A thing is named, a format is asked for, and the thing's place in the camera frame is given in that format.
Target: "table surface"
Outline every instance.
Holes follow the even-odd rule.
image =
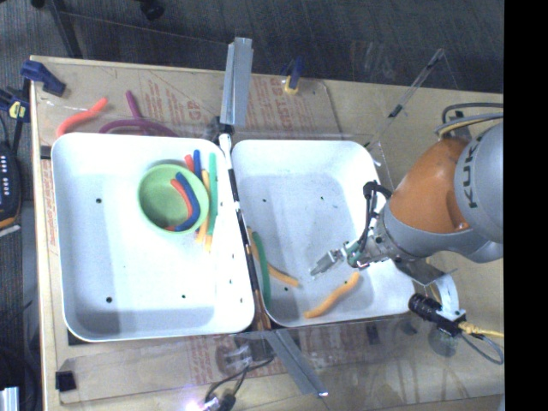
[[[123,94],[125,90],[132,90],[145,100],[145,116],[168,117],[173,126],[199,124],[203,127],[220,111],[223,72],[55,57],[32,59],[44,63],[67,83],[67,90],[60,98],[44,92],[40,83],[33,83],[31,89],[44,409],[177,409],[184,402],[202,397],[208,384],[224,377],[214,363],[215,348],[223,344],[223,337],[71,345],[63,320],[51,161],[44,156],[47,156],[56,138],[55,130],[61,120],[70,111],[74,114],[75,110],[91,107],[105,92],[110,100],[110,117],[129,116]],[[281,86],[279,76],[253,75],[251,108],[247,118],[251,128],[267,127],[274,136],[282,137],[288,133],[352,134],[354,140],[361,142],[374,134],[408,89],[405,86],[336,80],[302,80],[300,92],[291,98],[279,92]],[[394,184],[403,178],[416,158],[436,141],[432,130],[440,123],[441,111],[449,104],[465,102],[501,103],[502,95],[430,88],[415,92],[404,112],[382,138],[384,162]],[[98,120],[79,130],[94,132],[101,123]],[[454,279],[468,318],[477,319],[474,322],[481,323],[486,329],[502,331],[502,260],[476,265],[452,253],[441,253],[437,264],[445,271],[458,270]],[[391,324],[390,321],[381,320],[378,327],[383,331]],[[366,394],[360,382],[355,380],[356,376],[367,378],[365,366],[386,370],[393,363],[393,358],[387,359],[386,355],[377,354],[367,361],[369,365],[353,364],[355,352],[360,350],[359,344],[353,345],[352,350],[328,344],[332,343],[333,337],[340,340],[341,334],[355,340],[355,343],[361,343],[365,332],[359,325],[319,327],[317,331],[308,328],[302,333],[309,341],[304,344],[305,353],[312,356],[318,373],[329,379],[325,382],[330,396],[324,400],[324,406],[329,409],[343,409],[341,403],[350,407],[348,395],[358,400]],[[326,340],[325,335],[330,334],[333,336]],[[412,342],[410,347],[415,348],[414,351],[424,348],[425,354],[431,354],[425,341]],[[329,362],[318,362],[318,355],[327,354],[337,357],[330,356],[334,360]],[[429,358],[426,357],[426,365],[431,369],[432,365],[442,367],[440,370],[447,367],[446,361],[432,361]],[[458,392],[461,388],[458,385],[464,384],[468,388],[465,396],[501,394],[503,368],[485,366],[476,361],[473,366],[477,366],[469,370],[466,365],[472,358],[463,356],[458,362],[453,362],[453,369],[459,373],[454,390]],[[182,371],[182,366],[192,369]],[[100,376],[97,374],[98,367],[103,373]],[[56,372],[65,370],[78,373],[78,388],[60,393],[56,390]],[[439,383],[441,380],[433,380],[435,377],[430,376],[431,373],[422,370],[412,373],[415,380],[420,380],[421,394],[407,399],[404,395],[403,403],[462,398],[448,395],[446,385]],[[474,373],[468,377],[467,372]],[[340,380],[348,376],[354,376],[354,381],[345,383]],[[313,409],[318,406],[318,399],[300,394],[279,360],[250,376],[239,395],[243,398],[235,409],[260,404],[263,405],[261,409]]]

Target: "white tray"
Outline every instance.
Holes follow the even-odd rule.
[[[217,155],[220,205],[211,253],[193,235],[162,233],[137,187],[155,164]],[[223,153],[206,140],[66,134],[51,153],[63,312],[86,341],[231,333],[253,319],[253,296]]]
[[[263,241],[268,261],[299,280],[271,282],[268,313],[293,327],[404,313],[414,287],[391,260],[360,273],[358,286],[324,315],[303,313],[321,303],[354,271],[344,264],[311,277],[328,250],[357,238],[365,227],[363,185],[378,181],[367,150],[351,141],[244,140],[232,152],[246,224]],[[384,204],[379,197],[378,209]],[[262,288],[258,260],[255,261]]]

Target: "orange foam stick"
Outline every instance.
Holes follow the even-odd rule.
[[[182,196],[183,200],[185,201],[185,204],[187,205],[187,217],[190,217],[194,209],[192,208],[192,203],[190,202],[190,198],[188,197],[187,192],[185,192],[185,189],[182,187],[181,183],[177,181],[175,178],[170,181],[170,184]]]
[[[81,111],[65,119],[61,123],[61,125],[57,127],[57,137],[61,137],[63,134],[66,134],[69,128],[72,128],[74,125],[89,119],[93,119],[104,108],[107,102],[108,102],[107,98],[101,98],[89,110]]]
[[[345,284],[339,286],[333,292],[331,292],[331,294],[329,294],[327,298],[319,304],[318,307],[315,307],[314,309],[311,309],[309,311],[305,311],[303,313],[304,317],[306,319],[313,319],[314,317],[319,317],[320,315],[323,315],[335,304],[335,302],[343,294],[349,292],[358,283],[358,280],[360,280],[360,272],[354,271],[348,281]]]
[[[185,162],[187,163],[187,168],[191,172],[194,172],[194,160],[192,158],[192,155],[187,154],[185,155]]]

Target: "red cable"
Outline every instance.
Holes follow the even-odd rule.
[[[81,111],[65,119],[57,128],[57,137],[65,134],[75,124],[94,118],[107,104],[107,98],[101,98],[92,108]]]

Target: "gray carpet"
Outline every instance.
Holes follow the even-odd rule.
[[[86,58],[224,69],[226,44],[242,36],[253,39],[257,73],[277,74],[302,55],[305,76],[408,85],[444,48],[450,72],[432,73],[426,86],[503,91],[504,0],[160,2],[165,14],[150,22],[129,0],[65,0]],[[29,0],[0,4],[0,22],[0,88],[21,87],[21,64],[31,54],[67,56],[48,11]],[[14,125],[8,122],[10,138]],[[32,200],[29,127],[18,159],[24,199]],[[0,238],[0,344],[19,355],[21,248],[19,232]],[[10,376],[22,382],[22,366]]]

